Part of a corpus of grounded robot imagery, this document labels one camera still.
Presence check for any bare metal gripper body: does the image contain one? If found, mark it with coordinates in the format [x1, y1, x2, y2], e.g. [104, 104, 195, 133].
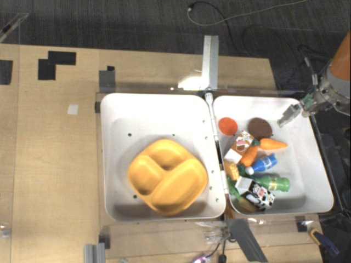
[301, 78, 351, 117]

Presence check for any brown biscuit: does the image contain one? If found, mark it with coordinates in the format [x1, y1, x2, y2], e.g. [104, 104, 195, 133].
[247, 117, 273, 141]

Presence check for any orange carrot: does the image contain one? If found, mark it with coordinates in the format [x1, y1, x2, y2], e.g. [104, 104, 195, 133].
[239, 144, 260, 168]
[252, 138, 288, 151]

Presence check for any white plastic tray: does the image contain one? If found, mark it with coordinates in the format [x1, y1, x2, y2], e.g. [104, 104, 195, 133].
[99, 92, 227, 223]
[212, 95, 335, 216]

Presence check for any blue bottle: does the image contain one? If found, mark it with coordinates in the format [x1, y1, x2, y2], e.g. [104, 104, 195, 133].
[244, 153, 278, 176]

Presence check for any orange cake print carton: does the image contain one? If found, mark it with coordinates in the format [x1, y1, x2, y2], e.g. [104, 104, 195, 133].
[223, 130, 255, 165]

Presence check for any orange ball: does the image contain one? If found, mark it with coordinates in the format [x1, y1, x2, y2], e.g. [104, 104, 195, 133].
[218, 117, 239, 136]

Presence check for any green bottle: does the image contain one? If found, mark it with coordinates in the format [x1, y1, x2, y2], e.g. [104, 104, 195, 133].
[248, 174, 291, 193]

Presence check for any yellow corn cob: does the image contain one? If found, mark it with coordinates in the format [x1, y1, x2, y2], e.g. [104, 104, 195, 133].
[224, 159, 240, 181]

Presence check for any cow print milk carton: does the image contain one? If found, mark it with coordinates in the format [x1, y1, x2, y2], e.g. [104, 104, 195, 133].
[235, 176, 276, 211]

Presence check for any tan bread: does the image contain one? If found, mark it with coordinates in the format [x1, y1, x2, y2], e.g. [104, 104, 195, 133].
[237, 197, 259, 214]

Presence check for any yellow divided plate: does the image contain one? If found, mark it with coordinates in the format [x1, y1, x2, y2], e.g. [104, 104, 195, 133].
[127, 139, 210, 217]

